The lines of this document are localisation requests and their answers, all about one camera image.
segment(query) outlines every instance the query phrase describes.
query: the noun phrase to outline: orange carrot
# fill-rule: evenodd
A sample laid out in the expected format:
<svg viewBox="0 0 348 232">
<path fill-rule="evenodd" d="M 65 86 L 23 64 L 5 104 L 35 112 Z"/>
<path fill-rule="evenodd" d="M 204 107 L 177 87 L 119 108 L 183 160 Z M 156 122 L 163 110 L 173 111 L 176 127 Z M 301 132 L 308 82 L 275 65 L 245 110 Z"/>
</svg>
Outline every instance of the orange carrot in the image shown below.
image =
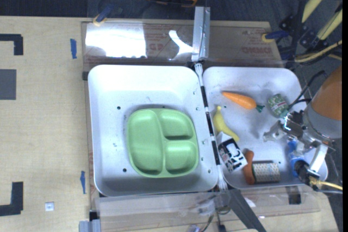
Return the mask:
<svg viewBox="0 0 348 232">
<path fill-rule="evenodd" d="M 248 150 L 246 151 L 244 157 L 246 161 L 248 162 L 248 164 L 243 167 L 244 178 L 248 185 L 253 185 L 255 184 L 255 177 L 254 177 L 254 174 L 252 173 L 252 159 L 254 158 L 254 152 L 251 150 Z"/>
<path fill-rule="evenodd" d="M 226 98 L 241 105 L 243 108 L 246 108 L 246 109 L 256 108 L 256 102 L 253 98 L 250 98 L 248 96 L 244 96 L 241 94 L 237 94 L 237 93 L 226 92 L 226 91 L 223 91 L 222 94 Z"/>
</svg>

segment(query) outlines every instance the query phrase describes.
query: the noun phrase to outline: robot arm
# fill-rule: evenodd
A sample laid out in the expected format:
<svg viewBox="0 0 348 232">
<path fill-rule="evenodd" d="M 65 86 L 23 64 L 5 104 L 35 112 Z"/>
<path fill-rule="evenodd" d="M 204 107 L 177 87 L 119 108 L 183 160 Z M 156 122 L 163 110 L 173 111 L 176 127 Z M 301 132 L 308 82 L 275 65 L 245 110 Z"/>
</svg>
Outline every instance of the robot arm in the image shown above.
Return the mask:
<svg viewBox="0 0 348 232">
<path fill-rule="evenodd" d="M 319 178 L 330 143 L 342 138 L 342 66 L 325 80 L 304 111 L 290 112 L 264 133 L 264 141 L 289 140 L 293 174 L 309 184 L 309 177 Z M 316 148 L 310 162 L 303 160 L 305 152 Z"/>
</svg>

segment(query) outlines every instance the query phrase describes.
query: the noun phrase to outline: cable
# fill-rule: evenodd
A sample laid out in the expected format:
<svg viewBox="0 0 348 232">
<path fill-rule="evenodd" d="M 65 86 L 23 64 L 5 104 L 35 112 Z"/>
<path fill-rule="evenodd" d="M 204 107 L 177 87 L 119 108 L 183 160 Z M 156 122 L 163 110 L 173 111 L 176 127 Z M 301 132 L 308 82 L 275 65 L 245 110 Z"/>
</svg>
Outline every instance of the cable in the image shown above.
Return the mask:
<svg viewBox="0 0 348 232">
<path fill-rule="evenodd" d="M 323 50 L 321 50 L 321 51 L 319 51 L 319 52 L 317 52 L 317 53 L 315 53 L 315 54 L 313 54 L 313 55 L 311 55 L 311 56 L 309 56 L 309 57 L 304 57 L 304 58 L 302 58 L 303 56 L 302 56 L 302 55 L 299 55 L 299 56 L 297 56 L 297 57 L 295 58 L 295 62 L 304 63 L 304 62 L 311 61 L 311 60 L 313 60 L 313 59 L 315 59 L 315 58 L 318 58 L 318 57 L 324 55 L 325 53 L 327 53 L 327 52 L 333 50 L 334 48 L 338 47 L 339 45 L 342 45 L 342 40 L 340 40 L 340 41 L 338 41 L 338 42 L 336 42 L 336 43 L 330 45 L 329 47 L 327 47 L 327 48 L 325 48 L 325 49 L 323 49 Z"/>
<path fill-rule="evenodd" d="M 220 216 L 219 216 L 219 213 L 218 211 L 217 212 L 217 229 L 219 230 L 219 232 L 226 232 L 226 227 L 221 224 L 221 220 L 220 220 Z"/>
<path fill-rule="evenodd" d="M 322 192 L 322 193 L 337 193 L 339 195 L 343 194 L 343 191 L 335 191 L 335 190 L 315 190 L 316 192 Z"/>
<path fill-rule="evenodd" d="M 298 103 L 301 103 L 301 102 L 309 103 L 311 100 L 312 100 L 311 98 L 307 98 L 307 99 L 298 99 L 297 101 L 294 101 L 294 102 L 291 104 L 291 107 L 293 107 L 295 104 L 298 104 Z"/>
<path fill-rule="evenodd" d="M 336 55 L 336 54 L 329 54 L 328 56 L 331 57 L 331 58 L 335 58 L 335 59 L 337 59 L 337 60 L 342 61 L 342 57 L 340 57 L 340 56 L 338 56 L 338 55 Z"/>
<path fill-rule="evenodd" d="M 204 232 L 208 229 L 208 226 L 211 224 L 212 220 L 214 218 L 214 215 L 211 215 L 209 218 L 208 218 L 208 222 L 206 224 L 206 226 L 204 226 L 199 232 Z"/>
<path fill-rule="evenodd" d="M 218 215 L 226 215 L 231 211 L 230 207 L 224 206 L 221 208 L 217 208 L 216 212 Z"/>
<path fill-rule="evenodd" d="M 299 96 L 298 96 L 291 104 L 289 104 L 288 110 L 289 110 L 290 108 L 292 108 L 292 107 L 299 101 L 299 99 L 303 96 L 303 94 L 304 94 L 304 93 L 307 91 L 307 89 L 310 87 L 310 85 L 312 84 L 312 82 L 313 82 L 318 76 L 320 76 L 320 75 L 322 75 L 322 74 L 327 78 L 327 74 L 326 74 L 326 72 L 325 72 L 324 70 L 322 70 L 322 71 L 316 73 L 315 75 L 313 75 L 313 76 L 310 78 L 309 82 L 304 86 L 304 88 L 302 89 L 302 91 L 301 91 L 301 93 L 299 94 Z"/>
<path fill-rule="evenodd" d="M 325 181 L 320 181 L 320 180 L 317 180 L 315 179 L 314 177 L 312 176 L 309 176 L 309 183 L 311 185 L 326 185 L 326 186 L 330 186 L 330 187 L 333 187 L 335 189 L 338 189 L 338 190 L 342 190 L 343 191 L 343 187 L 340 186 L 340 185 L 336 185 L 334 183 L 329 183 L 329 182 L 325 182 Z"/>
</svg>

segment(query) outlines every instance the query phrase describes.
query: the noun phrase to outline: orange object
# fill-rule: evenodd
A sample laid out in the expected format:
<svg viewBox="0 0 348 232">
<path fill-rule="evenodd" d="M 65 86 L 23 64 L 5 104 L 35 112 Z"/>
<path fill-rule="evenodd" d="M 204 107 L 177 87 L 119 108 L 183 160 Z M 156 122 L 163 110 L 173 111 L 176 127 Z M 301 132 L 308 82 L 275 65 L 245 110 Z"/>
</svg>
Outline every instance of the orange object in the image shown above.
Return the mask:
<svg viewBox="0 0 348 232">
<path fill-rule="evenodd" d="M 255 184 L 255 177 L 254 177 L 254 174 L 252 173 L 252 159 L 254 158 L 254 152 L 251 150 L 248 150 L 244 154 L 244 157 L 246 161 L 248 162 L 248 164 L 243 167 L 245 181 L 248 185 L 253 185 Z"/>
<path fill-rule="evenodd" d="M 311 105 L 321 116 L 342 121 L 342 65 L 325 80 Z"/>
<path fill-rule="evenodd" d="M 222 94 L 232 100 L 233 102 L 241 105 L 243 108 L 245 109 L 253 109 L 256 108 L 256 102 L 253 98 L 241 95 L 241 94 L 237 94 L 237 93 L 231 93 L 231 92 L 226 92 L 223 91 Z"/>
</svg>

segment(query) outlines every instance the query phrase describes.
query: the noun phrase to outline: blue tape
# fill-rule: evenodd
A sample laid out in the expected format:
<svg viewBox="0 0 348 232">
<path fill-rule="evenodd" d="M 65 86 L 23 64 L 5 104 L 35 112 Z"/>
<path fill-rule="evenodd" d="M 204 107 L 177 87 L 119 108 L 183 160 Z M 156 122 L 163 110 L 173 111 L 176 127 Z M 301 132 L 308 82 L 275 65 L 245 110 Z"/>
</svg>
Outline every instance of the blue tape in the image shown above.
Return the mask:
<svg viewBox="0 0 348 232">
<path fill-rule="evenodd" d="M 72 59 L 76 59 L 77 47 L 76 47 L 76 40 L 74 39 L 70 39 L 70 50 L 71 50 Z"/>
<path fill-rule="evenodd" d="M 86 178 L 85 178 L 85 172 L 84 171 L 81 171 L 80 181 L 81 181 L 83 194 L 85 195 L 86 194 Z"/>
</svg>

